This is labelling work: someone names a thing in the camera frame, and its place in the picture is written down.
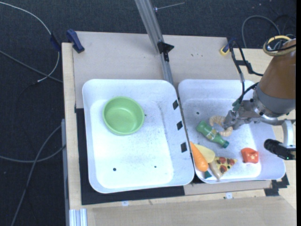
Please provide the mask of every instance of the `black cable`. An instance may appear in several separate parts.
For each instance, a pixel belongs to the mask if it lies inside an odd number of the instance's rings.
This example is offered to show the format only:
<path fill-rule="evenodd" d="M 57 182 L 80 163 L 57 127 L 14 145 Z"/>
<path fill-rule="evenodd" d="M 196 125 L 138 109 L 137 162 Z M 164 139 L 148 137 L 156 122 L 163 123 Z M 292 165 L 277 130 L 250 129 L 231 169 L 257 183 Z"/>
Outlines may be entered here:
<path fill-rule="evenodd" d="M 34 220 L 36 221 L 36 224 L 37 224 L 37 225 L 40 225 L 40 223 L 39 223 L 39 221 L 38 221 L 38 218 L 37 218 L 37 216 L 35 215 L 35 213 L 34 213 L 34 211 L 33 211 L 33 206 L 32 206 L 32 203 L 30 202 L 30 199 L 29 199 L 29 197 L 28 197 L 28 194 L 27 194 L 26 196 L 27 196 L 27 202 L 28 202 L 29 207 L 30 207 L 30 210 L 31 210 L 31 212 L 32 212 L 32 216 L 33 216 Z"/>
<path fill-rule="evenodd" d="M 40 74 L 43 74 L 45 77 L 42 78 L 42 79 L 40 79 L 40 80 L 38 80 L 38 82 L 41 82 L 41 81 L 43 81 L 43 80 L 45 80 L 45 79 L 47 79 L 47 78 L 50 78 L 50 75 L 56 70 L 56 68 L 57 68 L 57 66 L 58 66 L 58 63 L 59 63 L 59 60 L 60 60 L 60 56 L 61 56 L 61 46 L 60 46 L 60 44 L 58 43 L 57 39 L 55 38 L 54 34 L 48 29 L 48 27 L 44 24 L 44 22 L 43 22 L 41 19 L 39 19 L 37 16 L 35 16 L 33 13 L 31 13 L 31 12 L 25 10 L 25 9 L 22 9 L 22 8 L 19 8 L 19 7 L 16 7 L 16 6 L 13 6 L 13 5 L 9 4 L 9 3 L 5 3 L 5 2 L 1 2 L 1 1 L 0 1 L 0 4 L 5 5 L 5 6 L 9 6 L 9 7 L 14 8 L 14 9 L 18 9 L 18 10 L 23 11 L 23 12 L 25 12 L 25 13 L 27 13 L 27 14 L 33 16 L 34 18 L 36 18 L 36 19 L 37 19 L 37 20 L 38 20 L 38 21 L 46 28 L 47 32 L 49 33 L 49 35 L 50 35 L 50 42 L 51 42 L 52 45 L 55 47 L 55 49 L 58 51 L 58 57 L 57 57 L 57 62 L 56 62 L 56 64 L 55 64 L 53 70 L 50 72 L 50 74 L 44 74 L 44 73 L 42 73 L 42 72 L 40 72 L 40 71 L 38 71 L 38 70 L 35 70 L 35 69 L 31 68 L 30 66 L 28 66 L 28 65 L 26 65 L 26 64 L 24 64 L 24 63 L 22 63 L 22 62 L 20 62 L 20 61 L 18 61 L 18 60 L 16 60 L 16 59 L 14 59 L 12 56 L 9 56 L 9 55 L 7 55 L 6 53 L 4 53 L 4 52 L 2 52 L 2 51 L 0 51 L 0 53 L 2 53 L 3 55 L 5 55 L 5 56 L 7 56 L 7 57 L 9 57 L 9 58 L 11 58 L 11 59 L 13 59 L 14 61 L 20 63 L 21 65 L 23 65 L 23 66 L 25 66 L 25 67 L 34 70 L 35 72 L 38 72 L 38 73 L 40 73 Z"/>
<path fill-rule="evenodd" d="M 32 87 L 32 86 L 35 86 L 35 85 L 37 85 L 37 84 L 38 84 L 38 82 L 34 82 L 34 83 L 29 84 L 28 86 L 26 86 L 26 87 L 21 91 L 21 93 L 20 93 L 19 96 L 17 97 L 16 102 L 15 102 L 14 107 L 13 107 L 14 110 L 12 110 L 12 112 L 13 112 L 13 113 L 12 113 L 12 119 L 11 119 L 11 121 L 12 121 L 12 128 L 11 128 L 12 133 L 14 133 L 14 132 L 16 131 L 15 128 L 14 128 L 14 126 L 15 126 L 15 113 L 16 113 L 17 116 L 18 116 L 18 111 L 19 111 L 19 110 L 18 110 L 18 104 L 19 104 L 19 100 L 20 100 L 22 94 L 23 94 L 28 88 L 30 88 L 30 87 Z M 27 138 L 27 140 L 28 140 L 28 142 L 29 142 L 29 145 L 30 145 L 31 149 L 36 153 L 36 151 L 35 151 L 34 148 L 33 148 L 33 143 L 32 143 L 32 141 L 31 141 L 29 135 L 27 134 L 24 125 L 23 125 L 22 123 L 18 123 L 18 125 L 21 126 L 21 128 L 23 129 L 23 132 L 24 132 L 24 134 L 25 134 L 25 136 L 26 136 L 26 138 Z"/>
<path fill-rule="evenodd" d="M 27 65 L 27 64 L 25 64 L 25 63 L 23 63 L 23 62 L 21 62 L 21 61 L 19 61 L 19 60 L 17 60 L 17 59 L 15 59 L 14 57 L 8 55 L 7 53 L 4 53 L 4 52 L 1 51 L 1 50 L 0 50 L 0 54 L 3 54 L 4 56 L 6 56 L 6 57 L 8 57 L 8 58 L 10 58 L 10 59 L 12 59 L 12 60 L 14 60 L 14 61 L 17 62 L 18 64 L 23 65 L 24 67 L 26 67 L 26 68 L 28 68 L 28 69 L 30 69 L 30 70 L 32 70 L 32 71 L 35 71 L 36 73 L 39 73 L 39 74 L 41 74 L 41 75 L 44 75 L 44 76 L 47 77 L 47 78 L 50 78 L 50 79 L 52 79 L 52 80 L 54 80 L 54 81 L 57 81 L 57 82 L 60 82 L 60 83 L 63 82 L 63 81 L 61 81 L 61 80 L 59 80 L 59 79 L 57 79 L 57 78 L 54 78 L 54 77 L 52 77 L 52 76 L 50 76 L 50 75 L 48 75 L 48 74 L 43 73 L 43 72 L 41 72 L 41 71 L 39 71 L 39 70 L 37 70 L 37 69 L 35 69 L 35 68 L 32 68 L 31 66 L 29 66 L 29 65 Z"/>
<path fill-rule="evenodd" d="M 285 50 L 289 50 L 290 48 L 294 48 L 296 47 L 297 44 L 291 45 L 289 47 L 286 48 L 278 48 L 278 49 L 269 49 L 268 47 L 268 41 L 265 43 L 265 48 L 268 52 L 276 52 L 276 51 L 285 51 Z"/>
<path fill-rule="evenodd" d="M 282 34 L 285 34 L 285 30 L 286 30 L 286 25 L 287 23 L 291 20 L 292 22 L 296 22 L 297 21 L 297 18 L 295 18 L 294 16 L 292 15 L 289 15 L 289 14 L 283 14 L 283 15 L 279 15 L 278 17 L 276 17 L 273 22 L 276 23 L 276 21 L 280 20 L 281 18 L 286 18 L 287 17 L 287 20 L 285 21 L 284 25 L 283 25 L 283 29 L 282 29 Z"/>
<path fill-rule="evenodd" d="M 35 160 L 34 160 L 34 163 L 32 164 L 32 168 L 31 168 L 30 173 L 29 173 L 29 175 L 28 175 L 28 179 L 27 179 L 27 182 L 26 182 L 25 189 L 23 190 L 23 193 L 22 193 L 20 202 L 19 202 L 19 204 L 18 204 L 18 207 L 17 207 L 17 209 L 16 209 L 16 212 L 15 212 L 15 215 L 14 215 L 14 218 L 13 218 L 13 221 L 12 221 L 12 223 L 11 223 L 11 226 L 13 226 L 13 225 L 15 224 L 16 218 L 17 218 L 18 213 L 19 213 L 19 211 L 20 211 L 20 208 L 21 208 L 21 205 L 22 205 L 24 196 L 25 196 L 25 194 L 26 194 L 26 191 L 27 191 L 28 185 L 29 185 L 29 183 L 30 183 L 30 180 L 31 180 L 31 177 L 32 177 L 32 173 L 33 173 L 33 170 L 34 170 L 34 168 L 35 168 L 35 165 L 36 165 L 36 163 L 37 163 L 37 161 L 38 161 L 38 158 L 39 158 L 41 152 L 43 151 L 43 149 L 44 149 L 46 143 L 48 142 L 48 140 L 49 140 L 49 139 L 50 139 L 50 138 L 51 138 L 51 137 L 52 137 L 52 136 L 53 136 L 60 128 L 61 128 L 61 125 L 58 126 L 58 127 L 57 127 L 57 128 L 56 128 L 49 136 L 48 136 L 48 138 L 46 139 L 46 141 L 45 141 L 45 142 L 43 143 L 43 145 L 41 146 L 41 148 L 40 148 L 40 150 L 39 150 L 39 152 L 38 152 L 38 154 L 37 154 L 37 156 L 36 156 L 36 158 L 35 158 Z"/>
<path fill-rule="evenodd" d="M 239 45 L 239 43 L 238 43 L 236 40 L 234 40 L 233 43 L 235 43 L 235 44 L 237 45 L 237 47 L 238 47 L 238 49 L 239 49 L 239 52 L 240 52 L 240 55 L 241 55 L 241 57 L 242 57 L 242 59 L 243 59 L 243 61 L 244 61 L 244 64 L 245 64 L 245 66 L 248 68 L 248 72 L 251 73 L 251 74 L 258 75 L 258 76 L 263 76 L 262 73 L 257 73 L 257 72 L 255 72 L 255 71 L 253 70 L 252 66 L 251 66 L 251 65 L 248 65 L 248 63 L 247 63 L 247 61 L 246 61 L 246 58 L 245 58 L 245 55 L 244 55 L 244 52 L 243 52 L 241 46 Z"/>
<path fill-rule="evenodd" d="M 249 90 L 254 89 L 257 85 L 258 85 L 258 82 L 255 83 L 255 84 L 253 84 L 253 85 L 251 85 L 249 88 L 247 88 L 247 89 L 244 91 L 244 93 L 241 94 L 241 96 L 238 98 L 238 100 L 239 100 L 240 102 L 242 102 L 243 99 L 244 99 L 244 95 L 245 95 Z"/>
<path fill-rule="evenodd" d="M 244 79 L 244 74 L 242 73 L 242 71 L 241 71 L 241 69 L 239 67 L 239 64 L 238 64 L 238 62 L 237 62 L 237 60 L 235 58 L 235 54 L 234 54 L 234 51 L 233 51 L 233 43 L 230 43 L 229 50 L 231 52 L 231 56 L 232 56 L 232 60 L 234 62 L 234 65 L 235 65 L 235 67 L 236 67 L 236 69 L 237 69 L 237 71 L 239 73 L 239 76 L 240 76 L 240 82 L 242 84 L 242 92 L 241 92 L 241 94 L 243 95 L 244 92 L 245 92 L 245 79 Z"/>
<path fill-rule="evenodd" d="M 243 25 L 241 27 L 241 35 L 242 35 L 242 39 L 243 39 L 243 43 L 244 43 L 244 47 L 247 48 L 246 46 L 246 41 L 245 41 L 245 34 L 244 34 L 244 28 L 245 28 L 245 24 L 248 20 L 252 19 L 252 18 L 260 18 L 260 19 L 264 19 L 264 20 L 267 20 L 268 22 L 270 22 L 274 28 L 276 29 L 277 33 L 280 35 L 280 30 L 278 29 L 277 25 L 272 21 L 270 20 L 269 18 L 267 17 L 264 17 L 264 16 L 261 16 L 261 15 L 254 15 L 254 16 L 250 16 L 248 17 L 244 22 L 243 22 Z"/>
<path fill-rule="evenodd" d="M 267 0 L 271 10 L 276 14 L 276 15 L 279 15 L 279 13 L 272 7 L 271 5 L 271 0 Z"/>

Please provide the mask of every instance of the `orange carrot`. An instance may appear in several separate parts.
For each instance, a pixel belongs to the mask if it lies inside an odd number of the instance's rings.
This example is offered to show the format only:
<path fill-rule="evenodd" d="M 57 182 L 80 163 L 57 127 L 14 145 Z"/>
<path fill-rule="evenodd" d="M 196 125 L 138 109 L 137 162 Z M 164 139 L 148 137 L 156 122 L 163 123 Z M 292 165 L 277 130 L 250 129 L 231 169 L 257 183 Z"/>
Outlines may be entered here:
<path fill-rule="evenodd" d="M 194 163 L 197 169 L 199 169 L 202 172 L 206 172 L 209 166 L 203 154 L 197 149 L 197 147 L 192 142 L 190 142 L 190 146 L 192 150 Z"/>

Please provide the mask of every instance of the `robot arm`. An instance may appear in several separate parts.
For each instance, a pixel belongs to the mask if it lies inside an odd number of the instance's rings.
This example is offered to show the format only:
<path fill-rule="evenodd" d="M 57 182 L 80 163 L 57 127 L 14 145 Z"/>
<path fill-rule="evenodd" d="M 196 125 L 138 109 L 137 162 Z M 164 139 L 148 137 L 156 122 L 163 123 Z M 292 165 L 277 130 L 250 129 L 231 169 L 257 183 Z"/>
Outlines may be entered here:
<path fill-rule="evenodd" d="M 295 120 L 278 120 L 279 116 L 288 114 L 296 108 L 296 39 L 286 38 L 287 42 L 278 50 L 267 49 L 274 38 L 264 45 L 263 50 L 273 56 L 268 68 L 260 82 L 252 86 L 253 98 L 242 100 L 238 103 L 239 106 L 230 110 L 223 127 L 226 129 L 231 126 L 236 130 L 241 125 L 251 122 L 281 125 L 285 139 L 284 143 L 279 143 L 284 147 L 289 146 L 291 150 L 292 123 Z"/>

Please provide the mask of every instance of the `pizza slice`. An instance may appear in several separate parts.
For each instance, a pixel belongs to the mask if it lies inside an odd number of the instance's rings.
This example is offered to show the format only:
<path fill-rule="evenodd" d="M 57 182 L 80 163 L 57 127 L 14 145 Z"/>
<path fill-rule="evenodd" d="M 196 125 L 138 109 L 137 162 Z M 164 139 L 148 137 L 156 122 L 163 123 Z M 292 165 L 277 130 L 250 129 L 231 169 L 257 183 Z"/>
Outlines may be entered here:
<path fill-rule="evenodd" d="M 237 159 L 216 156 L 209 166 L 216 178 L 220 179 L 236 162 Z"/>

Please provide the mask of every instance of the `toy carrot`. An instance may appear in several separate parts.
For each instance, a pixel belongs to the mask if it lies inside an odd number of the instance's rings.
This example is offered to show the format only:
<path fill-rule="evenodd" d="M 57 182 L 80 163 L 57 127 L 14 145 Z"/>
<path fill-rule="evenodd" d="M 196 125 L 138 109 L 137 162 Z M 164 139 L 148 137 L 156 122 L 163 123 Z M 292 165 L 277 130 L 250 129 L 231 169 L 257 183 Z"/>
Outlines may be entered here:
<path fill-rule="evenodd" d="M 194 159 L 194 163 L 200 171 L 205 173 L 205 177 L 208 178 L 210 177 L 210 173 L 207 171 L 208 170 L 208 163 L 206 159 L 204 158 L 203 154 L 197 149 L 197 147 L 190 142 L 191 150 L 192 150 L 192 155 Z"/>

